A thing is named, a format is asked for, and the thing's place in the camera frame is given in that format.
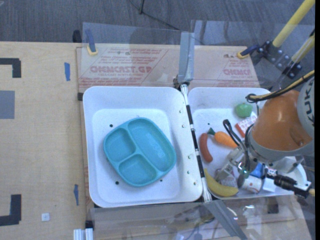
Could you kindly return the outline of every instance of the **green ball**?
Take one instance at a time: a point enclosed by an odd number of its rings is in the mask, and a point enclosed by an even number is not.
[[[235,113],[240,118],[248,118],[251,115],[252,109],[251,104],[241,103],[235,107]]]

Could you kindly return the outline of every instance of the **wooden table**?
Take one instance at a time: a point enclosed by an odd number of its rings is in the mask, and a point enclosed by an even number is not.
[[[0,58],[21,61],[21,77],[13,77],[11,65],[0,65],[0,92],[14,93],[13,118],[0,119],[0,223],[11,218],[11,197],[21,197],[21,218],[0,226],[0,239],[71,239],[74,229],[85,227],[86,150],[77,98],[80,46],[0,42]],[[243,231],[251,239],[311,239],[299,204],[294,198],[291,202],[296,219],[242,226]]]

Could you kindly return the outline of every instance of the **yellow pole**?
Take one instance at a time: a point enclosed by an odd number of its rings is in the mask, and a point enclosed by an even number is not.
[[[295,29],[297,24],[299,24],[299,22],[303,19],[303,17],[307,14],[307,12],[311,9],[315,2],[316,0],[304,0],[304,2],[300,5],[298,10],[296,10],[294,15],[287,22],[281,32],[273,40],[272,44],[274,47],[279,48],[283,44],[286,38],[291,34],[291,32]]]
[[[311,35],[301,46],[301,48],[291,57],[291,60],[297,64],[299,63],[304,56],[315,46],[316,42],[316,33]]]

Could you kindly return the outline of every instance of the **gray square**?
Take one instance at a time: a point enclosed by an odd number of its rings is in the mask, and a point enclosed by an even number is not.
[[[0,90],[0,119],[15,119],[14,90]]]

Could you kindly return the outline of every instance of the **banana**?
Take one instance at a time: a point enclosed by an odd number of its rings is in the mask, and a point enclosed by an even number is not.
[[[221,197],[232,197],[236,193],[238,193],[239,189],[233,186],[225,186],[217,182],[209,173],[208,170],[204,169],[204,175],[206,178],[206,182],[208,188],[212,191],[212,193],[221,196]]]

